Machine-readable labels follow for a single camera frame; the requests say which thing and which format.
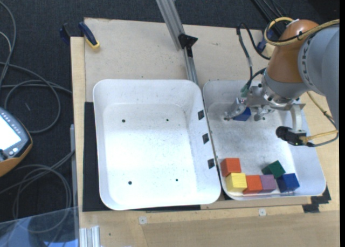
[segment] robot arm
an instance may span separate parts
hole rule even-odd
[[[290,23],[277,42],[266,38],[276,47],[261,84],[247,89],[244,98],[232,104],[228,117],[240,115],[247,107],[256,112],[255,121],[275,109],[290,110],[294,127],[277,129],[277,136],[298,145],[303,136],[298,121],[301,106],[294,101],[307,91],[326,96],[339,131],[339,20],[320,26],[309,20],[281,19]]]
[[[291,22],[281,39],[316,28],[308,20]],[[288,45],[276,46],[264,74],[267,93],[276,103],[288,103],[306,91],[326,96],[339,130],[339,25],[332,25]]]

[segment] white tray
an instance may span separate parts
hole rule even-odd
[[[221,183],[226,194],[235,200],[252,200],[288,196],[317,196],[324,192],[326,180],[315,148],[292,146],[278,139],[275,130],[279,126],[292,127],[292,117],[286,111],[274,111],[265,115],[265,120],[226,121],[225,112],[239,96],[246,81],[215,80],[204,85],[203,96],[206,114],[212,131],[212,141],[218,164],[227,157],[240,158],[241,169],[246,175],[262,175],[261,170],[279,160],[286,173],[295,173],[300,187],[295,191],[269,194],[244,195],[230,192],[225,178]],[[302,112],[303,129],[310,135]]]
[[[209,204],[220,183],[200,88],[106,79],[93,90],[99,186],[114,210]]]

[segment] black carpet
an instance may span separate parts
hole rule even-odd
[[[71,89],[69,47],[62,41],[59,29],[68,24],[71,35],[78,36],[78,23],[84,17],[163,22],[155,0],[0,0],[12,11],[17,24],[17,40],[11,63],[35,71],[46,80]],[[339,17],[339,0],[324,2],[316,8],[309,0],[274,0],[283,14],[306,18],[318,23]],[[264,5],[271,19],[276,16]],[[177,0],[176,7],[183,24],[235,28],[244,22],[250,29],[264,29],[267,20],[251,0]],[[13,26],[6,10],[0,6],[0,31],[13,38]],[[8,56],[8,45],[0,35],[0,61]],[[8,70],[3,85],[36,79],[23,71]],[[0,106],[4,107],[8,88],[3,88]],[[48,131],[33,134],[33,148],[19,166],[43,164],[52,166],[71,149],[70,125],[73,123],[71,95],[58,91],[61,115]],[[31,131],[49,126],[58,112],[58,103],[47,88],[21,87],[8,99],[7,109]],[[30,169],[14,169],[0,177],[0,192],[22,181]],[[71,164],[57,169],[71,184]],[[0,194],[0,222],[13,219],[12,207],[18,187]],[[19,198],[17,217],[42,214],[66,206],[65,189],[54,174],[48,174],[30,184]]]

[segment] screen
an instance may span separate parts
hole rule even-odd
[[[5,150],[20,142],[20,137],[0,116],[0,149]]]

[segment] glass panel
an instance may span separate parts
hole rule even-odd
[[[0,247],[78,247],[78,208],[0,223]]]

